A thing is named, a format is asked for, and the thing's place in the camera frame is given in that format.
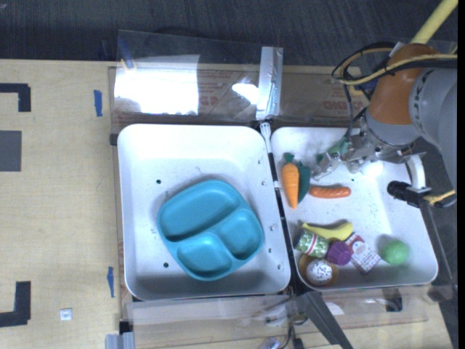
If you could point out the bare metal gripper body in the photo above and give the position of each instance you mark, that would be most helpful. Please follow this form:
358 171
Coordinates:
363 151

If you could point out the purple grapes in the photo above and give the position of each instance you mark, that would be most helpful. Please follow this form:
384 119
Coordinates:
339 253

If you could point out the yellow banana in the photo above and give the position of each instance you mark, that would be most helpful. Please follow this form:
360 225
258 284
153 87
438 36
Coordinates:
332 231

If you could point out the orange sausage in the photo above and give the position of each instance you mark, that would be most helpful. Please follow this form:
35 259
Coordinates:
330 192

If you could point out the blue divided plate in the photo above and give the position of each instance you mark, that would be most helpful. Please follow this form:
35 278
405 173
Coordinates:
209 227

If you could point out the green and white can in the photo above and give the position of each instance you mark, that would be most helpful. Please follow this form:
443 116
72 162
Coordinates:
311 245

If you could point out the orange carrot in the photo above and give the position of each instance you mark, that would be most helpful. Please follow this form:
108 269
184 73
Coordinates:
290 184

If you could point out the black cylinder on white bracket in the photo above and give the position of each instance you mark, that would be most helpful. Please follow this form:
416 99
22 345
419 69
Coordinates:
407 191

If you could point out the white and red carton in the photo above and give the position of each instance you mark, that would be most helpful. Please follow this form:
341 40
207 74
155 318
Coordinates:
364 256

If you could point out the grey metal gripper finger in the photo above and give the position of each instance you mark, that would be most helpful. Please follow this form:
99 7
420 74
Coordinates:
324 159
323 173

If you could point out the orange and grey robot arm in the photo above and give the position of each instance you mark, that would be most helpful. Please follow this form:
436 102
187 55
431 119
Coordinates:
396 93

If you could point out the white plastic tray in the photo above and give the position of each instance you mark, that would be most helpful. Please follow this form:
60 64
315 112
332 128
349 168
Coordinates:
385 213
145 195

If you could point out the green ball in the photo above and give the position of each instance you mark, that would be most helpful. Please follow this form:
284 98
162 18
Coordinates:
395 252

